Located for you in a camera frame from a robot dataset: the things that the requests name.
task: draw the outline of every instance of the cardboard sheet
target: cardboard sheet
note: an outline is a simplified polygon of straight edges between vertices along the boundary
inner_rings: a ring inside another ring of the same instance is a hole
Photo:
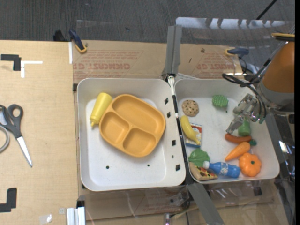
[[[165,68],[166,44],[83,40],[87,52],[73,47],[74,83],[84,78],[159,78]],[[241,75],[237,55],[222,45],[180,45],[179,73],[198,78]]]

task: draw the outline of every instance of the metal bar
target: metal bar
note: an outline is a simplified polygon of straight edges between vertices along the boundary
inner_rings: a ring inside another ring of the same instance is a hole
[[[180,65],[180,43],[182,26],[174,25],[168,27],[167,50],[165,56],[165,74],[177,74]]]
[[[75,225],[75,214],[74,214],[74,208],[68,208],[67,209],[67,225]]]
[[[187,188],[196,202],[200,212],[202,213],[206,224],[224,225],[221,216],[219,215],[203,184],[194,183],[188,185]]]
[[[84,207],[78,208],[78,225],[85,225],[85,209],[84,209]]]

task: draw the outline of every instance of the wooden table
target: wooden table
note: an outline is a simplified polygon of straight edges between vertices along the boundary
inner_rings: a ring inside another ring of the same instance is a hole
[[[23,107],[21,131],[33,163],[31,168],[10,134],[10,144],[0,154],[0,203],[6,203],[9,188],[17,188],[17,199],[16,208],[0,213],[0,224],[38,225],[41,218],[51,214],[50,224],[64,225],[65,209],[76,207],[79,194],[69,43],[2,40],[0,53],[17,54],[23,61],[43,62],[26,64],[22,78],[20,71],[13,70],[12,61],[0,61],[0,104]],[[238,206],[220,206],[218,212],[225,224],[288,224],[278,195],[272,202],[249,201]],[[190,225],[206,224],[197,208],[188,216]],[[158,214],[88,221],[87,224],[152,225],[162,222],[163,214]],[[187,218],[179,214],[172,222],[185,225]]]

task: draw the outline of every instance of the blue bottle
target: blue bottle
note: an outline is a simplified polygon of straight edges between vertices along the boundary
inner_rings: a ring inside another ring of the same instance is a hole
[[[203,162],[203,168],[211,169],[215,172],[215,174],[229,176],[232,178],[237,178],[240,175],[240,168],[238,166],[223,162],[210,163],[205,161]]]

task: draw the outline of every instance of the scissors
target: scissors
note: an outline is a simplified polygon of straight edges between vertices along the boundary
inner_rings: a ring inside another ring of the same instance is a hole
[[[19,110],[19,115],[14,115],[14,110]],[[18,141],[22,152],[29,163],[30,167],[32,167],[32,161],[29,156],[29,152],[27,150],[24,138],[21,133],[20,125],[21,125],[21,118],[23,116],[23,108],[17,104],[12,104],[8,108],[3,105],[0,105],[0,112],[3,112],[5,122],[0,120],[0,125],[5,127],[8,131],[12,132]]]

